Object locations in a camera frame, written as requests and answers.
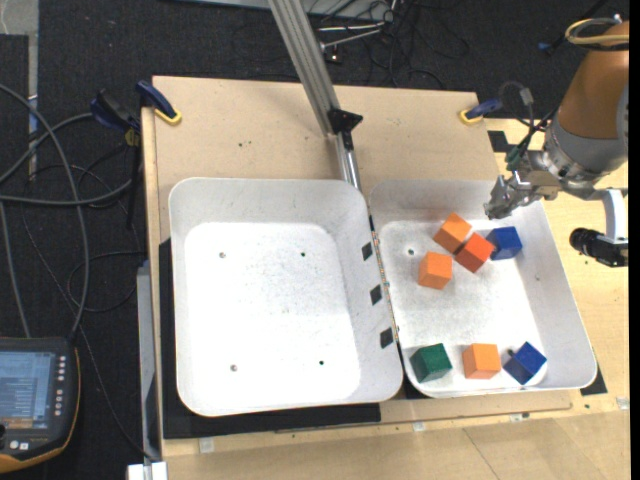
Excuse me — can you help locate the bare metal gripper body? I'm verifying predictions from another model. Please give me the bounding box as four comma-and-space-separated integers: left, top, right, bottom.
513, 149, 604, 202

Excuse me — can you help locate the blue cube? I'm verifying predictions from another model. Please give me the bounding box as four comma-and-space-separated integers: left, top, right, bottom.
485, 225, 524, 262
502, 340, 549, 386

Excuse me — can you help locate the orange cube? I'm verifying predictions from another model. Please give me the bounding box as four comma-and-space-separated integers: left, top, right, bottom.
461, 342, 503, 381
454, 232, 497, 274
432, 211, 474, 255
417, 251, 454, 291

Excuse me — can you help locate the white plastic tray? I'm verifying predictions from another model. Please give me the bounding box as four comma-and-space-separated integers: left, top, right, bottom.
367, 178, 599, 400
167, 176, 405, 418

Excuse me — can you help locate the green cube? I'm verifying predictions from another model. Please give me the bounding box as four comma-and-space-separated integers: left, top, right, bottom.
408, 342, 454, 385

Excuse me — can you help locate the pale wood board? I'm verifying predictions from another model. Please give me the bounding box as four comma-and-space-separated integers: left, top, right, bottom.
149, 75, 574, 460

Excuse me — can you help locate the black cylinder on white bracket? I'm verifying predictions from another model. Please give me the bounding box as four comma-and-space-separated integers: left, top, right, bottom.
568, 187, 630, 269

